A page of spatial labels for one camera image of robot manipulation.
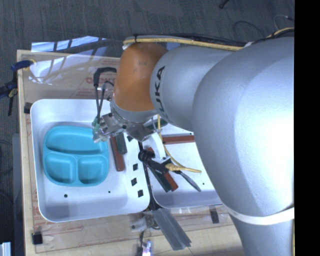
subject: brown brush handle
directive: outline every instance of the brown brush handle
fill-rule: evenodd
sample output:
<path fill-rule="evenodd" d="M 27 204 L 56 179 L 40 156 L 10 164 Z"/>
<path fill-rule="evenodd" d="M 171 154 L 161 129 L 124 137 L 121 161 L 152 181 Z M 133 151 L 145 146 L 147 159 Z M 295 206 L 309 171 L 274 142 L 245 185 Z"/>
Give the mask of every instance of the brown brush handle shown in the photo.
<path fill-rule="evenodd" d="M 175 182 L 175 180 L 171 177 L 169 172 L 166 172 L 165 174 L 163 174 L 163 176 L 165 177 L 165 179 L 169 182 L 170 186 L 171 186 L 171 191 L 175 191 L 178 188 L 178 184 Z"/>
<path fill-rule="evenodd" d="M 162 138 L 163 138 L 163 143 L 165 145 L 195 142 L 195 136 L 193 135 L 182 135 L 182 136 L 163 135 Z"/>
<path fill-rule="evenodd" d="M 110 144 L 112 149 L 112 154 L 114 158 L 115 168 L 117 172 L 121 172 L 126 168 L 124 157 L 119 153 L 116 138 L 110 136 Z"/>

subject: white strap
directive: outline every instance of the white strap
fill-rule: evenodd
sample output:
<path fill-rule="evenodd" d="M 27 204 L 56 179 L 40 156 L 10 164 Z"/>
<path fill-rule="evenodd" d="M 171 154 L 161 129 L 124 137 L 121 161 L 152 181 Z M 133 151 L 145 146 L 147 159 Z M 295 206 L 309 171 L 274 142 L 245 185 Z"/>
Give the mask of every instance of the white strap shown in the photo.
<path fill-rule="evenodd" d="M 253 225 L 273 225 L 295 219 L 295 207 L 275 213 L 269 216 L 255 217 L 248 216 L 232 210 L 223 203 L 228 213 L 236 219 Z"/>

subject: blue plate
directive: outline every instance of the blue plate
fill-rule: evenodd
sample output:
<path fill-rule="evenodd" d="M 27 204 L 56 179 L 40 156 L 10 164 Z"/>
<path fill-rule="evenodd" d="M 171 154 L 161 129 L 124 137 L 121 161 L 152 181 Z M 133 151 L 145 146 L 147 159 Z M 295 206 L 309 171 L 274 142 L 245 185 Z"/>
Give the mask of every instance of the blue plate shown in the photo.
<path fill-rule="evenodd" d="M 108 144 L 94 143 L 90 128 L 55 126 L 44 137 L 43 167 L 48 179 L 58 185 L 98 185 L 108 175 Z"/>

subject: gray carpet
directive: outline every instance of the gray carpet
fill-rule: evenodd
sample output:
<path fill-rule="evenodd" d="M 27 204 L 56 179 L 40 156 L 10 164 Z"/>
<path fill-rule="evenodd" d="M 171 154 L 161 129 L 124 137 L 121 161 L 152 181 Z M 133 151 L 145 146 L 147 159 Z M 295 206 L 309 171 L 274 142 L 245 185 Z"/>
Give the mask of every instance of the gray carpet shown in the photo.
<path fill-rule="evenodd" d="M 0 86 L 12 79 L 17 49 L 32 42 L 94 36 L 122 41 L 134 33 L 197 33 L 237 41 L 254 41 L 294 22 L 294 0 L 2 0 L 0 1 Z M 109 52 L 120 57 L 121 51 Z M 8 116 L 9 99 L 0 99 L 0 140 L 19 132 L 17 97 Z M 12 240 L 13 200 L 11 147 L 1 143 L 0 243 Z"/>

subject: sink basin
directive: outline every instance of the sink basin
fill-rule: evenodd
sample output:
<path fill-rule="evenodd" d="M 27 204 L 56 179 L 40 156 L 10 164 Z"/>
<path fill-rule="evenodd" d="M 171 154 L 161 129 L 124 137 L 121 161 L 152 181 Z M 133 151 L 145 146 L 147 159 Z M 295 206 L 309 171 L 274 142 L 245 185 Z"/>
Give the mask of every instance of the sink basin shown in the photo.
<path fill-rule="evenodd" d="M 110 105 L 105 102 L 102 113 L 109 113 Z M 88 186 L 70 186 L 53 182 L 45 173 L 43 161 L 44 141 L 49 130 L 56 127 L 73 126 L 78 128 L 91 128 L 91 123 L 97 114 L 96 101 L 91 99 L 41 99 L 36 101 L 30 110 L 31 131 L 34 152 L 35 177 L 38 196 L 38 206 L 44 218 L 51 222 L 67 222 L 75 220 L 93 219 L 114 215 L 131 214 L 145 210 L 150 201 L 147 181 L 142 163 L 138 160 L 139 145 L 137 141 L 126 139 L 128 153 L 124 155 L 126 169 L 117 172 L 110 142 L 107 141 L 109 150 L 100 157 L 108 159 L 108 174 L 103 181 Z M 52 152 L 47 155 L 50 161 L 68 163 L 70 168 L 81 166 L 79 180 L 88 180 L 86 168 L 92 166 L 90 154 L 81 154 L 80 151 L 61 152 L 55 140 L 46 145 Z M 75 160 L 74 155 L 81 156 Z M 96 165 L 101 163 L 101 158 L 96 159 Z M 64 181 L 73 183 L 74 175 L 67 175 Z"/>

